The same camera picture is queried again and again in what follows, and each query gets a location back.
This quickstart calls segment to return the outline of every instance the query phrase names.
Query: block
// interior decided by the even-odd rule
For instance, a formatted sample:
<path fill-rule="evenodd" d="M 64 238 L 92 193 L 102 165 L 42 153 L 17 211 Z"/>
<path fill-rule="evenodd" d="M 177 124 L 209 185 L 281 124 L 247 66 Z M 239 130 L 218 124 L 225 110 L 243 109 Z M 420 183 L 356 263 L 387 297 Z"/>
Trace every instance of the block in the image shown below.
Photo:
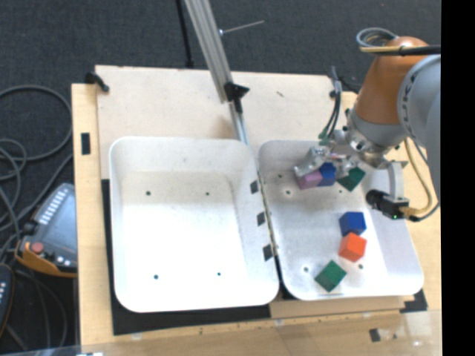
<path fill-rule="evenodd" d="M 353 189 L 361 182 L 366 173 L 360 168 L 356 167 L 351 169 L 348 172 L 346 177 L 340 178 L 337 182 L 346 188 L 348 191 L 353 191 Z"/>
<path fill-rule="evenodd" d="M 315 281 L 329 293 L 343 280 L 347 273 L 335 261 L 331 260 L 315 277 Z"/>
<path fill-rule="evenodd" d="M 318 170 L 322 176 L 322 181 L 318 184 L 318 187 L 331 186 L 336 182 L 336 167 L 331 162 L 325 162 Z"/>
<path fill-rule="evenodd" d="M 366 230 L 366 222 L 362 212 L 346 212 L 340 219 L 341 236 L 347 236 L 349 232 L 362 234 Z"/>
<path fill-rule="evenodd" d="M 354 263 L 364 256 L 367 240 L 350 232 L 341 239 L 338 255 Z"/>
<path fill-rule="evenodd" d="M 297 184 L 301 190 L 305 190 L 306 188 L 317 187 L 322 179 L 323 177 L 321 176 L 321 172 L 319 170 L 315 170 L 310 174 L 297 178 Z"/>

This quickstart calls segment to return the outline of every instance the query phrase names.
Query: black clamp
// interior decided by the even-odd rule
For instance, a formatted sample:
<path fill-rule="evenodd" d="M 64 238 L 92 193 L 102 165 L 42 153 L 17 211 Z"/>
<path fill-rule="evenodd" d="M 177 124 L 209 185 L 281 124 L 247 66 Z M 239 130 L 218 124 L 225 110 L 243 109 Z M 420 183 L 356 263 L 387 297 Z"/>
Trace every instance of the black clamp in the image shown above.
<path fill-rule="evenodd" d="M 234 102 L 236 112 L 243 113 L 243 106 L 240 100 L 244 95 L 248 93 L 249 88 L 240 85 L 235 85 L 232 82 L 227 82 L 224 85 L 224 91 L 226 92 L 228 102 Z"/>
<path fill-rule="evenodd" d="M 102 91 L 104 92 L 109 91 L 109 86 L 107 86 L 102 80 L 102 78 L 96 73 L 94 73 L 93 71 L 89 71 L 88 73 L 86 73 L 85 82 L 88 83 L 89 85 L 93 85 L 94 83 L 97 83 L 99 87 L 101 87 Z"/>

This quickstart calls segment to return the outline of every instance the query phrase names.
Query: empty white tray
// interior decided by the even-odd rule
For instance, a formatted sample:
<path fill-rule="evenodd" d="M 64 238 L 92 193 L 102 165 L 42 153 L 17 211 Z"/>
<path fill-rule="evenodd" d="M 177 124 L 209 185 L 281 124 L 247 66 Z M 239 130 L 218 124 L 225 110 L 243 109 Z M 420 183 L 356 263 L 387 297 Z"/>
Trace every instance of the empty white tray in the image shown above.
<path fill-rule="evenodd" d="M 110 175 L 114 285 L 124 307 L 174 312 L 273 300 L 278 276 L 247 146 L 123 137 L 111 146 Z"/>
<path fill-rule="evenodd" d="M 392 220 L 366 203 L 372 189 L 389 191 L 386 170 L 361 164 L 366 172 L 349 192 L 337 182 L 301 190 L 293 167 L 315 142 L 271 141 L 261 146 L 259 165 L 284 285 L 301 300 L 342 297 L 404 296 L 420 290 L 424 278 L 406 222 Z M 363 213 L 367 229 L 364 256 L 357 262 L 338 255 L 338 219 L 347 211 Z M 335 261 L 347 275 L 331 292 L 314 281 Z"/>

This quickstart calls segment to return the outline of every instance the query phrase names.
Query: black floor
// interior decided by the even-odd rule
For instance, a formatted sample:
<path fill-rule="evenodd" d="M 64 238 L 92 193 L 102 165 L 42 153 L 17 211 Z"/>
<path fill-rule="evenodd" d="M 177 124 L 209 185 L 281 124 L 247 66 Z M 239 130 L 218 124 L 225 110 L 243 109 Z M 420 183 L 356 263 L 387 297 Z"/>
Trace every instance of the black floor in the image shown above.
<path fill-rule="evenodd" d="M 442 40 L 442 0 L 210 0 L 219 28 L 265 23 L 223 37 L 233 70 L 328 74 L 356 86 L 372 61 L 358 51 L 355 36 L 366 27 L 383 27 L 437 45 Z M 187 18 L 196 68 L 206 68 Z M 94 65 L 185 67 L 186 52 L 174 0 L 0 0 L 0 91 L 41 85 L 71 100 L 71 83 L 83 82 Z M 29 156 L 55 148 L 71 118 L 55 97 L 12 93 L 0 99 L 0 148 L 18 153 L 3 139 L 20 141 Z M 28 206 L 72 152 L 71 141 L 56 154 L 27 162 L 15 212 Z M 12 165 L 0 159 L 0 187 L 10 199 L 17 181 L 2 181 Z M 53 186 L 73 182 L 69 162 Z M 0 203 L 0 218 L 6 206 Z M 0 231 L 0 247 L 12 234 Z M 68 315 L 65 345 L 76 342 L 75 280 L 36 275 L 61 300 Z M 55 300 L 44 293 L 52 346 L 62 341 L 64 323 Z M 21 275 L 0 353 L 48 345 L 40 296 Z"/>

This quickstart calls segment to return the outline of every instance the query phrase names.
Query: dark green block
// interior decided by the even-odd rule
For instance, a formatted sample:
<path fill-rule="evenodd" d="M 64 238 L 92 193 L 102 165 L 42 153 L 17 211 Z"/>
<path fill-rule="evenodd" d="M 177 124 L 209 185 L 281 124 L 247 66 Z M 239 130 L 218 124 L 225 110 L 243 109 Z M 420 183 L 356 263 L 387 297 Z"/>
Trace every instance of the dark green block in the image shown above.
<path fill-rule="evenodd" d="M 318 276 L 315 277 L 315 281 L 330 293 L 346 275 L 346 271 L 335 261 L 331 260 Z"/>
<path fill-rule="evenodd" d="M 353 191 L 353 189 L 361 182 L 366 173 L 360 168 L 353 168 L 349 171 L 346 177 L 340 178 L 337 182 L 345 187 L 348 191 Z"/>

